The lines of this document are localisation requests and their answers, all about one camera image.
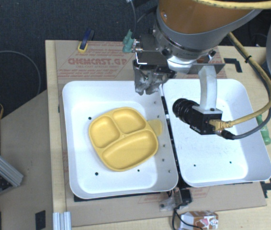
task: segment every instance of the yellow plate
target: yellow plate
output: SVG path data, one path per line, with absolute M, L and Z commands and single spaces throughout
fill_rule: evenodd
M 156 126 L 160 128 L 161 122 L 154 126 L 155 130 Z M 89 126 L 89 137 L 103 163 L 115 171 L 134 168 L 158 150 L 154 130 L 130 107 L 113 109 L 94 119 Z

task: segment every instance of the table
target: table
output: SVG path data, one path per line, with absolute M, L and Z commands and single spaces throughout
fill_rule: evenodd
M 58 113 L 58 86 L 56 73 L 56 49 L 55 41 L 47 40 L 46 48 L 46 70 L 47 70 L 47 93 L 49 111 L 49 132 L 50 132 L 50 152 L 52 171 L 52 193 L 53 211 L 65 212 L 67 209 L 65 199 L 65 184 L 63 177 L 63 162 L 61 149 L 60 118 Z M 219 46 L 220 54 L 223 58 L 236 58 L 242 68 L 242 73 L 237 73 L 234 65 L 226 64 L 225 72 L 229 79 L 240 81 L 246 88 L 252 107 L 258 110 L 267 102 L 267 94 L 263 84 L 255 75 L 251 67 L 244 62 L 243 57 L 232 46 Z M 258 63 L 265 60 L 265 48 L 246 47 L 246 50 Z M 271 137 L 271 120 L 268 123 Z M 271 159 L 271 144 L 267 146 Z M 266 199 L 267 206 L 257 208 L 247 208 L 230 211 L 219 211 L 219 229 L 271 229 L 271 191 L 268 191 Z M 75 227 L 76 230 L 119 230 L 119 229 L 171 229 L 171 219 L 169 217 L 153 218 L 137 221 L 126 221 L 111 224 L 101 224 L 92 226 Z

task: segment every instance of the white tray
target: white tray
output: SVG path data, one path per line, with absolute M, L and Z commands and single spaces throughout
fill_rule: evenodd
M 69 180 L 72 192 L 84 199 L 170 191 L 178 172 L 159 93 L 140 96 L 133 81 L 73 81 L 64 86 Z M 159 118 L 162 134 L 157 153 L 124 172 L 108 169 L 88 135 L 92 120 L 114 108 L 132 107 L 146 120 Z
M 253 112 L 240 82 L 218 80 L 217 89 L 216 107 L 223 111 L 222 120 L 234 120 Z M 172 106 L 177 99 L 200 102 L 199 80 L 169 80 L 162 90 L 181 175 L 187 184 L 200 187 L 265 181 L 271 177 L 271 161 L 259 131 L 239 140 L 226 140 L 217 135 L 201 136 L 175 116 Z M 228 130 L 239 135 L 256 126 L 254 118 Z

